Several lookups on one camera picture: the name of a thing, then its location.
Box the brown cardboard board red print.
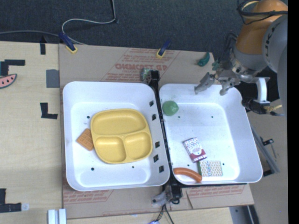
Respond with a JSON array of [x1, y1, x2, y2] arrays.
[[58, 43, 255, 220]]

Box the black block with thin wires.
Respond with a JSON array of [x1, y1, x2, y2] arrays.
[[151, 183, 183, 206], [140, 69, 161, 86]]

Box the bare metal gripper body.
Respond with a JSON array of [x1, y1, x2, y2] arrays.
[[215, 60, 256, 83]]

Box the white patterned packet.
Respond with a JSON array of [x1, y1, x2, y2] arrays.
[[197, 160, 224, 177]]

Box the yellow divided plate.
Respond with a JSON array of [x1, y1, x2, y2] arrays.
[[90, 108, 154, 165]]

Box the red and white carton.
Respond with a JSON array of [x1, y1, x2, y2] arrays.
[[182, 137, 208, 163]]

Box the pink watermelon slice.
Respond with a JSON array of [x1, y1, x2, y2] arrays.
[[0, 73, 18, 89]]

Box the white plastic tray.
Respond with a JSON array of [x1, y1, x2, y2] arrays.
[[62, 81, 171, 192], [159, 83, 263, 186]]

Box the black cylinder on white bracket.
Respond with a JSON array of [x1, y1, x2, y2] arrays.
[[242, 77, 271, 115]]

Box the orange sausage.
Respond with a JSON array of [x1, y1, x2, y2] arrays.
[[173, 167, 203, 183]]

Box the thin black rod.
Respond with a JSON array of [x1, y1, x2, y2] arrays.
[[151, 78, 175, 186]]

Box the orange waffle biscuit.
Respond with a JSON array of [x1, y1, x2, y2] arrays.
[[76, 128, 94, 152]]

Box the green round fruit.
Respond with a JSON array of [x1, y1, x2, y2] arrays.
[[162, 100, 179, 117]]

